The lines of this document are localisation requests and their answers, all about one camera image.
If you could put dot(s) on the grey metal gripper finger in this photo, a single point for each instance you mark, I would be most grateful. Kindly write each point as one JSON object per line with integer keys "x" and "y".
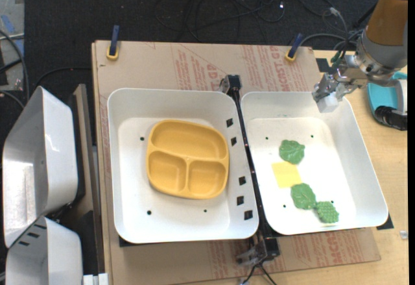
{"x": 330, "y": 103}
{"x": 322, "y": 87}

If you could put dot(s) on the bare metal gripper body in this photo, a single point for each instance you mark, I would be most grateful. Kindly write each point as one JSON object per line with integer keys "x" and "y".
{"x": 351, "y": 74}

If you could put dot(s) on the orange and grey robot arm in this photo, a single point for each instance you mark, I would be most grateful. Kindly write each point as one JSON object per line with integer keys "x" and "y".
{"x": 387, "y": 17}

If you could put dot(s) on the light blue plate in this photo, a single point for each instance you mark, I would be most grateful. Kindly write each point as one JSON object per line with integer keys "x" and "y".
{"x": 379, "y": 95}

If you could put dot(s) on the white plastic tray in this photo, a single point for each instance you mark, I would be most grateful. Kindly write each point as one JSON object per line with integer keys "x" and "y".
{"x": 350, "y": 160}
{"x": 129, "y": 180}

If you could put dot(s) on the green lettuce leaf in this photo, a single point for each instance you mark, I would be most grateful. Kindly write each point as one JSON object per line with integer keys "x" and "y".
{"x": 303, "y": 196}
{"x": 291, "y": 151}

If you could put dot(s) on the yellow cheese slice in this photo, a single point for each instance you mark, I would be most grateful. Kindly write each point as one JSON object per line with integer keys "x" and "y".
{"x": 287, "y": 175}

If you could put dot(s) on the thin black rod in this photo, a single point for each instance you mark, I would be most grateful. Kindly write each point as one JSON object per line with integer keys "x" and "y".
{"x": 249, "y": 154}

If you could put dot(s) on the green bumpy leaf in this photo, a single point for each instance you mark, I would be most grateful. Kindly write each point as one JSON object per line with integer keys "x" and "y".
{"x": 327, "y": 212}

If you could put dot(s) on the brown cardboard board red print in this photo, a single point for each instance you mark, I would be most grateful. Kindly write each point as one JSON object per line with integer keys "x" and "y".
{"x": 181, "y": 63}

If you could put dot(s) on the yellow divided plate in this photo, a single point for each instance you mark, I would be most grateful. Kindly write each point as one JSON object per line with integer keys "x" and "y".
{"x": 186, "y": 160}

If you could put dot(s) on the white plastic tub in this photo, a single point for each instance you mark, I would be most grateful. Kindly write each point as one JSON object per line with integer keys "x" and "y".
{"x": 39, "y": 160}

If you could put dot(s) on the black cylinder on white bracket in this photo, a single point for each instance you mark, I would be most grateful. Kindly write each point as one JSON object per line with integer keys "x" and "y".
{"x": 390, "y": 117}

